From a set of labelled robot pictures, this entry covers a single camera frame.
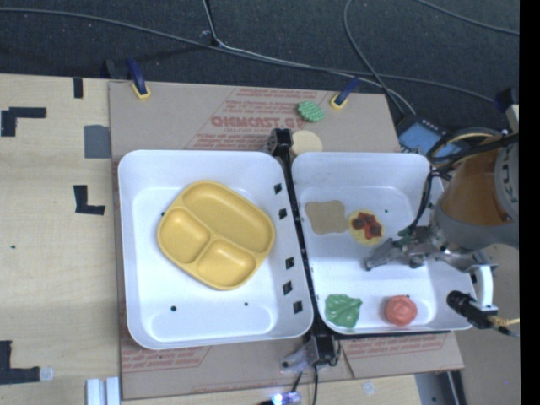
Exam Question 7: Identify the tan toy bread slice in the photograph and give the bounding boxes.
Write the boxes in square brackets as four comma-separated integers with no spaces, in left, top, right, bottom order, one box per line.
[304,199,349,237]

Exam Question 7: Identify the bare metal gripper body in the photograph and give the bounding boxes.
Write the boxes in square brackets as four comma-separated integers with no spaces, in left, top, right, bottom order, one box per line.
[397,227,478,273]

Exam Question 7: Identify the green toy lettuce leaf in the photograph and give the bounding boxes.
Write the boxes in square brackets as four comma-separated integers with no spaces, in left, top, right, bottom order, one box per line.
[323,294,365,330]

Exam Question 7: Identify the black cylinder on white bracket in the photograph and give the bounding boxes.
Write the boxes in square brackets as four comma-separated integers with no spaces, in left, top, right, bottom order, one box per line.
[445,262,500,331]

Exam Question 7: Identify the green dotted toy biscuit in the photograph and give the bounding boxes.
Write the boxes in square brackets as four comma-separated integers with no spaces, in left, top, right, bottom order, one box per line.
[296,100,327,124]

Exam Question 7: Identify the thin black rod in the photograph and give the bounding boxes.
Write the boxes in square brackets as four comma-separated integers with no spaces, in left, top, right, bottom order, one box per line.
[279,152,327,338]

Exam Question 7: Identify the yellow toy pizza red toppings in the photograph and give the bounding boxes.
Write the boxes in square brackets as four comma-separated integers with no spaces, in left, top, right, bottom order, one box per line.
[347,210,386,246]

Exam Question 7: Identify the orange round toy food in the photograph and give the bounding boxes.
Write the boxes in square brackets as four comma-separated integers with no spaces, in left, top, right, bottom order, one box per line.
[382,294,419,327]

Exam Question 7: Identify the beige round toy biscuit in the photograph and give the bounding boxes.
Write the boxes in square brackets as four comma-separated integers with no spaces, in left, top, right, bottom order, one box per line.
[290,129,325,154]

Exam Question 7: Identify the white plastic tray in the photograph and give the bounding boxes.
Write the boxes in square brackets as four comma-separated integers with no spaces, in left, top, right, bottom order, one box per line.
[116,148,316,351]
[290,151,480,337]

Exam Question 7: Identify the yellow divided plate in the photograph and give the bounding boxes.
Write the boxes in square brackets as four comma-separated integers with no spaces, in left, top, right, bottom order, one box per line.
[156,179,277,292]

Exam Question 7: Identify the black block with wires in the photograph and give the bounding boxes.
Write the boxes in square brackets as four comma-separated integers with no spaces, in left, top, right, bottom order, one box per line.
[264,127,294,158]
[310,333,341,367]

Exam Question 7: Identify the brown cardboard board red print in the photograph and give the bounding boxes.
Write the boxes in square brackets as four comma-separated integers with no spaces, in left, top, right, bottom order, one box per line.
[107,80,466,401]

